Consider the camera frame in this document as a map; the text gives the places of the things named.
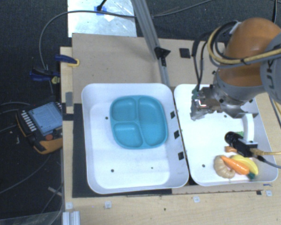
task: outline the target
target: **handheld device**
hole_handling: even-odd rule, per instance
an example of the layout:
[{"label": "handheld device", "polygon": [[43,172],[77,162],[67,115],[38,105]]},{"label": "handheld device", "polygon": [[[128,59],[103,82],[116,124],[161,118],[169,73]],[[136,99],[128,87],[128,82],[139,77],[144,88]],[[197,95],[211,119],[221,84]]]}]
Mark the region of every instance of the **handheld device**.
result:
[{"label": "handheld device", "polygon": [[62,147],[61,104],[55,101],[54,96],[19,109],[16,120],[38,153],[47,154]]}]

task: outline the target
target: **wooden table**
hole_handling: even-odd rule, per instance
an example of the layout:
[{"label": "wooden table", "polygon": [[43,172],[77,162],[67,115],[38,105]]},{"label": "wooden table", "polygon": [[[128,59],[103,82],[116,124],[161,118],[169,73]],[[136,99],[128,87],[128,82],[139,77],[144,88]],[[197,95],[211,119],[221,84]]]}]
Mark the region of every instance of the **wooden table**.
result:
[{"label": "wooden table", "polygon": [[[80,47],[81,40],[85,40],[86,46]],[[171,86],[176,87],[182,83],[195,83],[195,73],[190,59],[182,59],[179,48],[192,47],[192,41],[160,39],[161,46],[172,52],[167,57],[168,73]],[[155,62],[150,60],[146,43],[143,38],[110,37],[100,35],[73,36],[73,56],[84,56],[90,53],[87,59],[81,59],[80,66],[87,66],[91,73],[74,80],[75,69],[66,63],[61,63],[61,88],[62,102],[67,105],[67,113],[73,113],[72,104],[79,102],[81,90],[89,83],[129,82],[139,83],[145,79],[145,83],[159,83],[158,69],[151,66]],[[62,47],[61,53],[72,56],[72,48]],[[146,74],[146,68],[133,71],[129,66],[143,63],[148,72],[157,74],[142,77]],[[123,68],[127,67],[125,81],[123,80]],[[215,67],[206,59],[204,77],[202,83],[211,83],[211,72]],[[135,72],[132,78],[129,73]],[[66,100],[66,94],[73,94],[72,101]],[[273,151],[281,150],[281,131],[274,112],[271,108],[268,95],[257,96],[257,103],[264,122],[269,142]],[[277,180],[268,184],[250,183],[227,186],[201,187],[184,186],[173,189],[172,195],[161,196],[110,196],[96,198],[72,198],[72,162],[73,162],[73,122],[63,121],[63,158],[64,158],[64,186],[65,202],[73,203],[73,210],[80,211],[81,224],[281,224],[281,170]],[[276,163],[281,165],[281,155],[276,156]],[[110,201],[112,207],[105,209],[105,202]]]}]

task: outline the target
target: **toy carrot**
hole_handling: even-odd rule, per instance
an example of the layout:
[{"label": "toy carrot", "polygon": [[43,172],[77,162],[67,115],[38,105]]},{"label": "toy carrot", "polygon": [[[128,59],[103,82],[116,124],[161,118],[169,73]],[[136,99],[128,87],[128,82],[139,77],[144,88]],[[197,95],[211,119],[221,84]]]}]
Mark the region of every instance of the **toy carrot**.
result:
[{"label": "toy carrot", "polygon": [[248,175],[249,172],[250,172],[250,169],[244,165],[243,163],[239,162],[239,161],[236,161],[236,160],[233,160],[231,158],[228,158],[226,156],[221,156],[221,159],[225,162],[225,164],[235,170],[235,172],[237,172],[238,174],[241,174],[241,175]]}]

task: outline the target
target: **black mat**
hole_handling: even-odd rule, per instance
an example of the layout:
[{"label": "black mat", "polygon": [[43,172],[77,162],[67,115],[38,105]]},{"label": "black mat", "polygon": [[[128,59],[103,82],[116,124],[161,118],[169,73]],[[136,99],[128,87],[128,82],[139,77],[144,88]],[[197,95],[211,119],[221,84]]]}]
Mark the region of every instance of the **black mat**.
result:
[{"label": "black mat", "polygon": [[73,190],[72,197],[99,197],[114,195],[168,195],[172,193],[171,189],[138,191],[129,193],[118,193],[111,195],[101,195],[90,189],[87,182],[86,159],[84,147],[84,129],[82,117],[82,105],[74,104],[74,147],[73,147]]}]

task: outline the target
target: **blue plate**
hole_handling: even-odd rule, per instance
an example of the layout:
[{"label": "blue plate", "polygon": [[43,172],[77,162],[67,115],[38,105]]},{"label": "blue plate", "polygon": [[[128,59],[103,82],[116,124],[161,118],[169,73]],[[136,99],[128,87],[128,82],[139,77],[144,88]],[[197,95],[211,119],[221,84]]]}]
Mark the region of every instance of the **blue plate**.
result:
[{"label": "blue plate", "polygon": [[155,148],[168,138],[163,107],[153,97],[119,97],[111,104],[110,118],[113,137],[124,148]]}]

